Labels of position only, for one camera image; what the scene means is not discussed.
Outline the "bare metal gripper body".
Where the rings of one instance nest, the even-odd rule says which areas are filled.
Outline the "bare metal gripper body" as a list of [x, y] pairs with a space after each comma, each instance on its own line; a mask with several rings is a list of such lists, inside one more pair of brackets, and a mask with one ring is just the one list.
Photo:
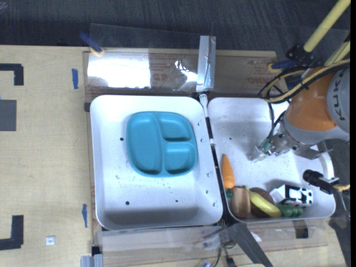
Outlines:
[[279, 156], [290, 150], [297, 150], [300, 143], [287, 132], [280, 132], [266, 138], [265, 153], [267, 155]]

